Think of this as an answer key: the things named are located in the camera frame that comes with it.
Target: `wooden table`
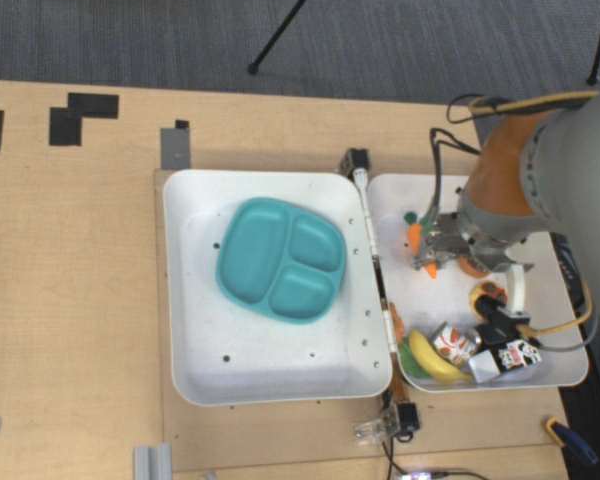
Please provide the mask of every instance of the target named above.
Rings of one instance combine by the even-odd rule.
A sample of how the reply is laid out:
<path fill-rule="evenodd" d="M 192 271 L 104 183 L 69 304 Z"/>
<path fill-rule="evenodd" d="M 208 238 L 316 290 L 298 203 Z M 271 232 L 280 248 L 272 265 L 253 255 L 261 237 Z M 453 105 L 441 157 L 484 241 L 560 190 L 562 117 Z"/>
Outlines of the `wooden table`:
<path fill-rule="evenodd" d="M 118 94 L 120 115 L 84 119 L 82 147 L 52 147 L 49 108 L 66 106 L 68 92 Z M 169 438 L 154 206 L 160 128 L 190 121 L 195 168 L 332 171 L 348 147 L 366 147 L 380 174 L 430 172 L 428 129 L 445 125 L 444 109 L 431 105 L 13 82 L 0 82 L 0 110 L 0 480 L 130 479 L 133 447 Z M 453 130 L 475 140 L 471 125 Z M 445 151 L 446 173 L 468 174 L 471 162 Z M 411 392 L 424 428 L 397 448 L 404 467 L 567 478 L 541 426 L 565 419 L 557 389 Z M 340 421 L 349 403 L 325 401 L 325 417 Z M 201 422 L 208 464 L 174 478 L 211 467 L 219 480 L 385 477 L 386 459 L 355 451 L 348 433 L 320 461 L 313 452 L 297 460 L 302 450 L 249 461 L 262 443 L 259 415 L 284 419 L 298 408 L 223 417 L 243 436 L 230 444 Z"/>

